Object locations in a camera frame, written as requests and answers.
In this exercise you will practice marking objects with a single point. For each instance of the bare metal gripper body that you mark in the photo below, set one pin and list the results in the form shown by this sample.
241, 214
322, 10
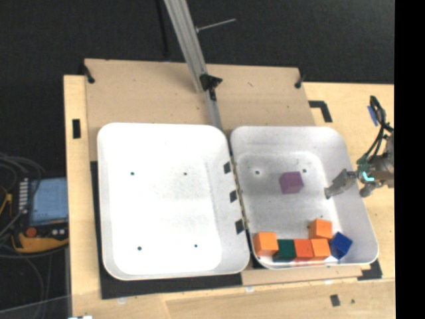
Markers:
382, 174

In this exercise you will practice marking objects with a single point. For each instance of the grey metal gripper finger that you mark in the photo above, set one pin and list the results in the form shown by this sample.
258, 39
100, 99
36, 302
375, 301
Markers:
343, 175
336, 190

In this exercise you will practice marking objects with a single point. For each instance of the orange cube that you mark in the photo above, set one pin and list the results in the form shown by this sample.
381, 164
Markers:
265, 243
303, 248
320, 248
320, 228

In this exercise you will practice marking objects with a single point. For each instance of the purple cube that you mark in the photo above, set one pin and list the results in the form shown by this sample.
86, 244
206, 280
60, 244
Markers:
291, 182

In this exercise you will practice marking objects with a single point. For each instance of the blue cube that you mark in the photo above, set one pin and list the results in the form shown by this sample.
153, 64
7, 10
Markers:
341, 244

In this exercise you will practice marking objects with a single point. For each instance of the white plastic tray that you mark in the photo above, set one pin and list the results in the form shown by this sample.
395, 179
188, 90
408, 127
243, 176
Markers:
166, 204
265, 211

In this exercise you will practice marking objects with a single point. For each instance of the green cube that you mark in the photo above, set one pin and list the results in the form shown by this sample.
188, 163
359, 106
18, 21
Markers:
286, 249

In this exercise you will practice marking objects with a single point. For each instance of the brown cardboard board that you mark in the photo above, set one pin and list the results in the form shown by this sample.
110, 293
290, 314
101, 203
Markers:
146, 95

